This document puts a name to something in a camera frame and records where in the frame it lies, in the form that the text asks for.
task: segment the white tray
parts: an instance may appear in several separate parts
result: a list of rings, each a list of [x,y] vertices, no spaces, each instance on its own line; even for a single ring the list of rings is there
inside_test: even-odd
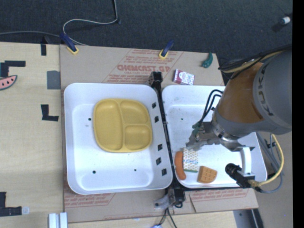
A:
[[[112,153],[95,141],[93,109],[107,98],[143,103],[149,111],[153,140],[139,152]],[[146,85],[75,83],[64,91],[67,181],[79,194],[164,189],[172,170],[155,91]]]
[[[162,99],[166,114],[169,140],[173,158],[177,151],[181,151],[189,141],[192,126],[201,118],[207,98],[213,89],[224,90],[223,86],[188,86],[171,85],[164,88]],[[204,121],[210,121],[212,111]],[[267,178],[266,167],[260,146],[255,133],[252,133],[239,140],[247,146],[255,146],[251,151],[252,172],[256,175],[257,181],[264,181]],[[185,172],[187,178],[179,182],[187,188],[223,188],[237,187],[236,181],[230,178],[225,172],[225,166],[229,163],[240,165],[242,160],[240,152],[231,152],[223,145],[205,145],[199,151],[199,166],[204,165],[217,170],[216,179],[209,184],[197,182],[198,173]]]

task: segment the watermelon slice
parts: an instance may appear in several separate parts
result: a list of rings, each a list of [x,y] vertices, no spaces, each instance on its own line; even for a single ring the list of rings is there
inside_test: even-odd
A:
[[[0,90],[11,87],[17,80],[17,75],[0,78]]]

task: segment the yellow plate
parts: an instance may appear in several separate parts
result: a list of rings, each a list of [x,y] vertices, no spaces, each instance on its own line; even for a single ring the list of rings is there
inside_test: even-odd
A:
[[[95,139],[105,151],[136,152],[152,142],[152,125],[147,108],[127,99],[105,99],[94,107]]]

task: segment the cardboard sheet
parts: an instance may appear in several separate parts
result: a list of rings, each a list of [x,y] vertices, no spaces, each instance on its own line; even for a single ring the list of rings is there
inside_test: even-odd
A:
[[[86,47],[71,54],[60,46],[61,91],[71,83],[144,84],[152,71],[162,72],[162,87],[174,85],[176,69],[195,76],[194,85],[223,86],[218,61],[213,54],[209,68],[201,67],[208,53],[170,51],[165,60],[158,58],[158,50]],[[65,123],[62,98],[62,139],[65,150]],[[164,196],[164,190],[137,191],[95,195],[75,194],[65,181],[64,205],[69,222],[124,219],[161,216],[153,202]],[[252,189],[223,189],[187,191],[183,207],[174,208],[174,214],[226,211],[257,208]]]

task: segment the orange sausage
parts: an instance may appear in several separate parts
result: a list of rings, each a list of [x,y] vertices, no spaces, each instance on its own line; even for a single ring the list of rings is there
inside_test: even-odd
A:
[[[179,177],[179,179],[185,180],[186,174],[184,172],[182,162],[183,162],[183,152],[177,151],[175,154],[175,159],[174,159],[175,171],[176,171],[176,174]]]

